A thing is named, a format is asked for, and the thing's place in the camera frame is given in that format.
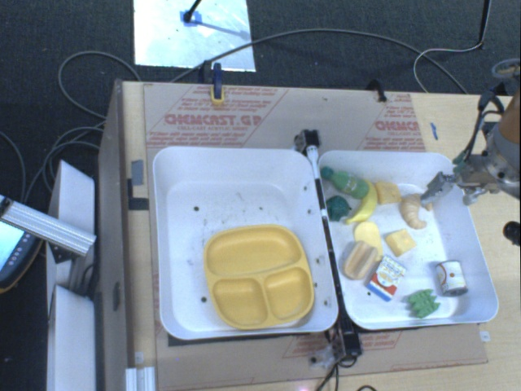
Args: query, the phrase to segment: banana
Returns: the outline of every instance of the banana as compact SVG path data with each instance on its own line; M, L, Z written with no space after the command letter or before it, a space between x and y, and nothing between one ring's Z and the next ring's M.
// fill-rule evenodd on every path
M373 214L374 209L376 209L376 203L378 200L378 196L376 194L376 189L374 188L374 185L367 181L367 185L369 186L369 191L367 192L367 195L361 199L360 206L358 206L357 211L353 214L352 217L346 219L345 223L348 225L353 222L364 222L369 217L371 217L371 214Z

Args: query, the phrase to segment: yellow divided plate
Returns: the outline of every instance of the yellow divided plate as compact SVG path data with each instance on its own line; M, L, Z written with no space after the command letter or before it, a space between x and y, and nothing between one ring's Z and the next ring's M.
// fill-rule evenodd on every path
M217 233L204 247L204 272L217 313L241 330L292 322L313 305L308 260L299 239L283 226Z

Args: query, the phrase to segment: black carpet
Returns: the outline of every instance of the black carpet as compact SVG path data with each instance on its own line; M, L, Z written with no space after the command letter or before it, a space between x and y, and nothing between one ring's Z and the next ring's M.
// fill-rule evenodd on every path
M482 49L434 54L467 89L478 94L498 80L497 62L519 58L521 0L493 0ZM336 28L378 33L423 51L462 49L479 38L484 0L247 0L252 38L291 29ZM0 131L19 147L31 181L56 139L96 120L59 92L59 65L78 51L106 51L134 59L133 0L0 0ZM286 37L254 49L257 72L225 72L230 84L364 89L378 78L387 90L421 91L412 51L376 38L331 33ZM167 81L175 68L137 67L147 81ZM422 61L418 73L430 92L459 93L443 73ZM72 61L64 72L70 94L105 113L112 83L132 79L101 57ZM185 81L195 81L192 75ZM99 141L94 135L89 139ZM62 157L94 176L96 152L71 147ZM20 166L0 138L0 193L19 199ZM49 192L38 180L28 205L45 210ZM45 259L38 257L17 286L0 296L0 390L39 390L46 383Z

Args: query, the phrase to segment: green bottle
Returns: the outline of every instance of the green bottle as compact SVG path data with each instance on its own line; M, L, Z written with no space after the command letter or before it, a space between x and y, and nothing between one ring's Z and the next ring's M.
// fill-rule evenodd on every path
M320 176L331 181L338 191L349 194L355 199L363 199L369 192L369 186L363 179L345 171L334 171L328 166L320 170Z

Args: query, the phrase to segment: can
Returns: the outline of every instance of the can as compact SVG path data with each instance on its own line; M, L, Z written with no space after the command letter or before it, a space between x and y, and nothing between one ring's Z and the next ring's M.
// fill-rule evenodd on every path
M469 290L463 276L462 264L459 261L439 263L436 265L436 273L444 296L457 297Z

